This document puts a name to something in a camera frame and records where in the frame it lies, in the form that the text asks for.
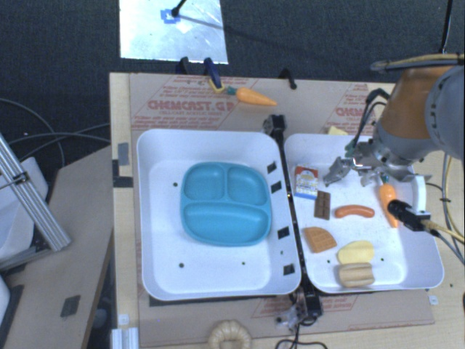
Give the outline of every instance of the blue plate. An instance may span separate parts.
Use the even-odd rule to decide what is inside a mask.
[[[252,246],[270,232],[267,182],[256,170],[230,163],[199,163],[182,181],[186,233],[218,246]]]

